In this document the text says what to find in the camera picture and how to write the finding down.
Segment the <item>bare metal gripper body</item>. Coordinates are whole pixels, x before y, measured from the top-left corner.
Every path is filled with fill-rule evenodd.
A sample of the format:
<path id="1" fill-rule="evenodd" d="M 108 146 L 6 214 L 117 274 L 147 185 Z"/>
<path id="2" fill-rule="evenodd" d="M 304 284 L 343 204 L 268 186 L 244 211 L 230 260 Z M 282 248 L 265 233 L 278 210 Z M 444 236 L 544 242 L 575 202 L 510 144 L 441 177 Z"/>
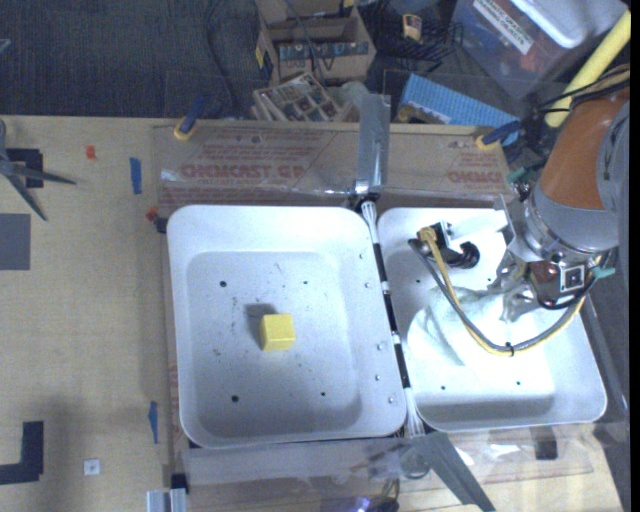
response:
<path id="1" fill-rule="evenodd" d="M 507 304 L 573 304 L 609 263 L 607 250 L 573 247 L 545 228 L 508 226 L 503 236 L 495 288 Z"/>

